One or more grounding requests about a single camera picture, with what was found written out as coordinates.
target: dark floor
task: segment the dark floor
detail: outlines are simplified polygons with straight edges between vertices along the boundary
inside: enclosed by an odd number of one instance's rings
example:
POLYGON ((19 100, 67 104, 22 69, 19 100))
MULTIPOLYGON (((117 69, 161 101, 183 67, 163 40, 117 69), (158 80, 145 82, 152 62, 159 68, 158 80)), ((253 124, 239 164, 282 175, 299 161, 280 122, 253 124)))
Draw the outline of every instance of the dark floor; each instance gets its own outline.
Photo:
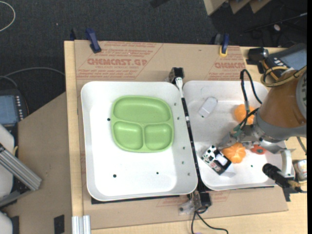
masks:
MULTIPOLYGON (((229 33, 230 45, 288 47, 307 43, 307 16, 281 25, 276 34, 268 27, 244 30, 289 19, 307 12, 307 0, 272 0, 257 13, 246 5, 235 15, 224 4, 208 16, 203 0, 170 0, 153 8, 152 0, 0 0, 13 6, 16 20, 0 32, 0 76, 30 67, 64 71, 63 42, 76 28, 83 39, 87 27, 99 40, 209 44, 217 33, 229 33)), ((0 29, 12 19, 0 3, 0 29)), ((65 79, 56 72, 33 70, 10 76, 24 94, 30 112, 65 91, 65 79)), ((0 90, 14 87, 0 79, 0 90)))

